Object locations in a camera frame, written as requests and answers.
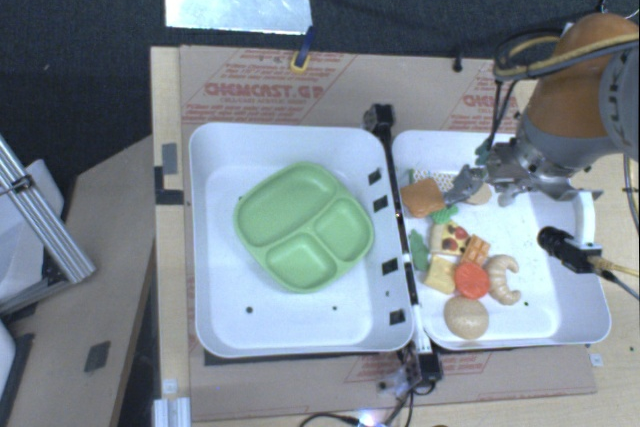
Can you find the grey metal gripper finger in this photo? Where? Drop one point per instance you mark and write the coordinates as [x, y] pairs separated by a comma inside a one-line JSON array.
[[465, 182], [510, 196]]

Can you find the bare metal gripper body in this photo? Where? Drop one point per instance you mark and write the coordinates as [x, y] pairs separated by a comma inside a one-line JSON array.
[[525, 167]]

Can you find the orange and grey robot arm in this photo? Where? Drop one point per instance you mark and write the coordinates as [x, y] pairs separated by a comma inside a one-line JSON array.
[[565, 100]]

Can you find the white packet with orange dots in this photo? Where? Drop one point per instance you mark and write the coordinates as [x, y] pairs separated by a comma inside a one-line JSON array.
[[445, 178]]

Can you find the beige round biscuit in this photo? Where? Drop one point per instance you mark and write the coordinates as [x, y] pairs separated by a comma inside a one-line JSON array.
[[481, 196]]

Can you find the small green toy vegetable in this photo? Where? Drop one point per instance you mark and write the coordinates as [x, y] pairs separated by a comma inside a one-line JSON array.
[[444, 215]]

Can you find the brown toast slice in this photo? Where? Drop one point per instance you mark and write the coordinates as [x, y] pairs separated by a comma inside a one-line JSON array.
[[422, 199]]

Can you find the yellow pizza slice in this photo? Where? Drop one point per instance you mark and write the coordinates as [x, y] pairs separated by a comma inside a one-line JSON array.
[[447, 237]]

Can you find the orange waffle biscuit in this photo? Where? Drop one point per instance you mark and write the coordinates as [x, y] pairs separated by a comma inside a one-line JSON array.
[[476, 250]]

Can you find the thin black and white rod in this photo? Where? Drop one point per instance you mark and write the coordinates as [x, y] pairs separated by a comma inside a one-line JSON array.
[[400, 225]]

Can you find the green lettuce leaf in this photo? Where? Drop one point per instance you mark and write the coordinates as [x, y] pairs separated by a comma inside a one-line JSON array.
[[419, 252]]

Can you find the beige croissant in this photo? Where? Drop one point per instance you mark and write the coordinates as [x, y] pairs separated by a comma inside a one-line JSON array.
[[502, 285]]

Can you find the orange round slice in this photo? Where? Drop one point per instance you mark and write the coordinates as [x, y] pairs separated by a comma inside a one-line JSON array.
[[472, 281]]

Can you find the yellow cheese wedge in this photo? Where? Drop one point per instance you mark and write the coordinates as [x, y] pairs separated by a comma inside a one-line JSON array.
[[440, 274]]

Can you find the white plastic tray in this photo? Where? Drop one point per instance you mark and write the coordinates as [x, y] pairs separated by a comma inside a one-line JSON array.
[[545, 305], [225, 265]]

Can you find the beige round bun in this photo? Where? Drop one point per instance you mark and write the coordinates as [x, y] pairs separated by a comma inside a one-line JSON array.
[[466, 318]]

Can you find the green divided plate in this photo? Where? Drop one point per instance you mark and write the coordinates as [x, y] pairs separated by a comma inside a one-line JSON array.
[[295, 220]]

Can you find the brown cardboard board red print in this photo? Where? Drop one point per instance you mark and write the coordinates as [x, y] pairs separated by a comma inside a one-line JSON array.
[[280, 85]]

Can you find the black cylinder on white bracket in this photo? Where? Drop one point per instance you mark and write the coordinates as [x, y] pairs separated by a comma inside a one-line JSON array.
[[560, 242]]

